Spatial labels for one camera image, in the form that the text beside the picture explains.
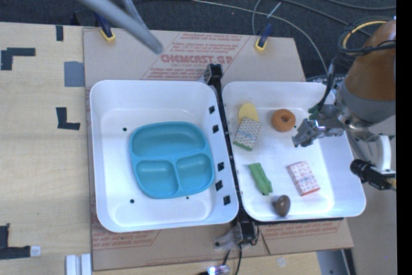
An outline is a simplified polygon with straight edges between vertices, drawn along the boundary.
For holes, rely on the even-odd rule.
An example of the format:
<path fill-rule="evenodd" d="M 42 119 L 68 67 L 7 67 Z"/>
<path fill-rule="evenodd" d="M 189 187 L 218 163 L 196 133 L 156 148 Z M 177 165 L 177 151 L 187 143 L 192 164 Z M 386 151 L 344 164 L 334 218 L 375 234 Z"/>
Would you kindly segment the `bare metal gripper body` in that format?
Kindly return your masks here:
<path fill-rule="evenodd" d="M 378 139 L 381 134 L 370 130 L 371 122 L 358 118 L 346 106 L 343 109 L 335 104 L 324 104 L 316 117 L 317 125 L 325 129 L 326 136 L 339 136 L 345 131 L 355 139 Z"/>

